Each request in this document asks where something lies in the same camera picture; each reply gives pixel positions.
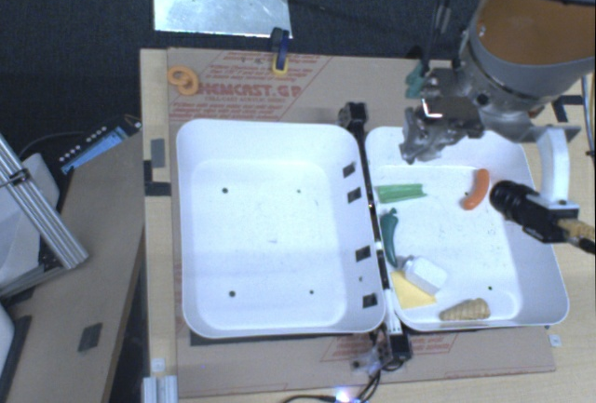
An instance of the white plastic container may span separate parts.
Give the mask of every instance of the white plastic container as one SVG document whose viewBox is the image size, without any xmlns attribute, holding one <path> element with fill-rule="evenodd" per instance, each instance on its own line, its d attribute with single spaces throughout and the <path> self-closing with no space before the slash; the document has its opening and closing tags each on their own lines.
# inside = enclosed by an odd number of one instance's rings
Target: white plastic container
<svg viewBox="0 0 596 403">
<path fill-rule="evenodd" d="M 401 161 L 400 128 L 367 140 L 373 186 L 421 182 L 428 196 L 397 208 L 396 253 L 425 256 L 449 276 L 437 303 L 404 311 L 434 331 L 562 320 L 568 301 L 550 246 L 504 222 L 486 199 L 464 211 L 476 168 L 492 183 L 531 183 L 523 150 L 494 134 L 462 141 L 428 164 Z M 354 333 L 376 328 L 386 304 L 359 149 L 330 125 L 199 119 L 177 137 L 183 314 L 207 338 Z M 482 297 L 491 317 L 441 322 Z"/>
</svg>

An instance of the black carpet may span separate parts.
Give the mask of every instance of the black carpet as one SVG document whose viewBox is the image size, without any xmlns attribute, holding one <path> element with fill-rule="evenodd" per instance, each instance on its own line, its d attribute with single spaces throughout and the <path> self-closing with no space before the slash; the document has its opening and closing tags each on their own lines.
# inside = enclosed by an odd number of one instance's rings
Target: black carpet
<svg viewBox="0 0 596 403">
<path fill-rule="evenodd" d="M 433 56 L 451 58 L 477 0 L 454 0 Z M 290 0 L 302 53 L 405 57 L 427 37 L 433 0 Z M 265 48 L 263 39 L 153 30 L 153 0 L 0 0 L 0 132 L 13 148 L 48 133 L 139 114 L 143 47 Z"/>
</svg>

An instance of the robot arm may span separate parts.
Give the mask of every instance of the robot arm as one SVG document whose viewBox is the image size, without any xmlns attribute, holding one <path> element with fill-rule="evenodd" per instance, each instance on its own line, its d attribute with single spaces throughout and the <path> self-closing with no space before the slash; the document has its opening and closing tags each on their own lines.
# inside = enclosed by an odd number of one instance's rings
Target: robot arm
<svg viewBox="0 0 596 403">
<path fill-rule="evenodd" d="M 540 195 L 524 196 L 555 215 L 562 207 L 562 214 L 577 214 L 567 202 L 565 157 L 579 128 L 538 127 L 532 118 L 594 70 L 594 2 L 481 0 L 453 66 L 426 74 L 420 106 L 406 110 L 404 160 L 436 158 L 445 146 L 489 129 L 514 142 L 536 141 L 549 172 Z"/>
</svg>

